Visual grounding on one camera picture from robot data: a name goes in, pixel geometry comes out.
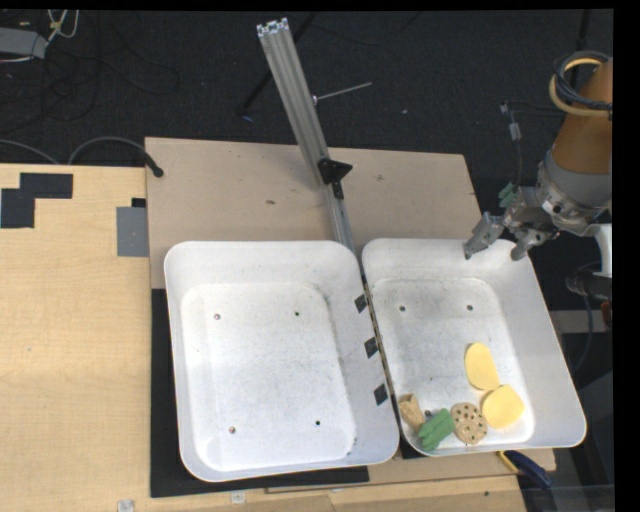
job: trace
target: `yellow round object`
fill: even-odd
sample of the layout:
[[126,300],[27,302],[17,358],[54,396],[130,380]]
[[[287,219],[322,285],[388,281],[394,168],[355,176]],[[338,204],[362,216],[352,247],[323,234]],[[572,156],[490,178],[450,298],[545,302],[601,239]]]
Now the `yellow round object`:
[[472,386],[486,390],[500,386],[498,370],[489,347],[483,343],[472,343],[464,353],[464,368]]
[[512,425],[523,412],[524,402],[509,384],[492,391],[482,402],[482,415],[495,429]]

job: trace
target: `metal device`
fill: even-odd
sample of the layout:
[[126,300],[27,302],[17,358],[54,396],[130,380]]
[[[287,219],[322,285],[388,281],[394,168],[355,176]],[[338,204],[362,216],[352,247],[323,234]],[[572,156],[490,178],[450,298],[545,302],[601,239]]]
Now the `metal device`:
[[[576,93],[564,73],[582,64],[596,68],[580,93]],[[590,273],[594,283],[587,283],[588,276],[581,272],[580,276],[571,276],[567,285],[583,295],[600,299],[610,296],[603,286],[610,290],[612,224],[599,223],[598,219],[606,211],[612,214],[612,91],[613,59],[607,55],[580,51],[556,62],[549,94],[567,115],[551,149],[539,164],[537,183],[533,187],[510,183],[500,192],[504,213],[498,216],[483,213],[473,235],[464,244],[467,259],[491,246],[505,230],[517,241],[511,252],[513,260],[557,238],[561,231],[594,237],[602,259],[600,271]],[[513,120],[510,129],[512,138],[519,140],[519,128]]]
[[271,21],[257,28],[302,155],[316,176],[318,186],[325,189],[335,240],[355,252],[340,183],[352,166],[331,160],[329,156],[287,19]]

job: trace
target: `white plastic tray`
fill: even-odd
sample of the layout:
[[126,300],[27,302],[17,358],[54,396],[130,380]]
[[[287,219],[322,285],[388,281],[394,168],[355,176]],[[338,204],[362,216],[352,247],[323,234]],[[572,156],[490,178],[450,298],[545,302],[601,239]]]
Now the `white plastic tray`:
[[388,460],[399,432],[355,256],[184,242],[165,259],[182,460],[205,481]]
[[579,444],[584,413],[531,261],[512,261],[513,244],[505,240],[467,261],[463,243],[380,239],[363,251],[392,388],[397,397],[413,393],[434,413],[458,402],[480,404],[485,393],[469,384],[464,352],[482,342],[525,413],[508,428],[489,429],[476,445],[451,435],[425,452],[403,421],[405,438],[432,456]]

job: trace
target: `black bracket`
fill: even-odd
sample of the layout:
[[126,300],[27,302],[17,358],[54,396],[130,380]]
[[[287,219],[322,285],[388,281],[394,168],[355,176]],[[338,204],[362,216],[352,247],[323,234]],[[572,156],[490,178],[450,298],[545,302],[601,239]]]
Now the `black bracket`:
[[326,185],[331,183],[331,186],[333,187],[333,195],[336,199],[344,199],[340,180],[342,180],[342,178],[344,178],[351,169],[353,169],[353,165],[336,162],[329,158],[323,157],[318,162],[318,170],[320,171],[320,176],[322,176],[322,181]]

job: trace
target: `yellow cable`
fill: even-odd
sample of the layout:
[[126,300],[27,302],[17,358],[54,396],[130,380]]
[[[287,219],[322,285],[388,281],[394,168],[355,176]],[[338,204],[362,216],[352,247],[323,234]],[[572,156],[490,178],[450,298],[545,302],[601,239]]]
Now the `yellow cable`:
[[[571,68],[579,66],[581,64],[596,64],[598,66],[602,65],[602,62],[597,59],[590,58],[582,58],[571,61],[564,68],[564,71],[568,71]],[[571,105],[567,105],[564,101],[558,98],[558,94],[556,93],[556,75],[551,77],[549,81],[549,96],[551,97],[551,101],[553,104],[558,107],[560,110],[564,110],[568,114],[575,114],[577,116],[590,116],[590,117],[608,117],[609,111],[607,110],[591,110],[587,108],[577,108]]]

